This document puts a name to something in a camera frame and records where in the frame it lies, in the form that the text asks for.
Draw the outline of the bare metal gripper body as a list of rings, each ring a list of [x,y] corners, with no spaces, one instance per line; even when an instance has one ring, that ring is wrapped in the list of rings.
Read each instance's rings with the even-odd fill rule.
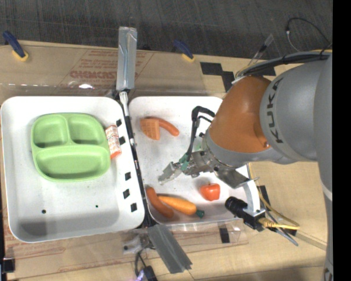
[[[201,173],[221,173],[221,164],[213,154],[206,150],[199,150],[185,154],[181,158],[181,171],[191,177],[198,177]]]

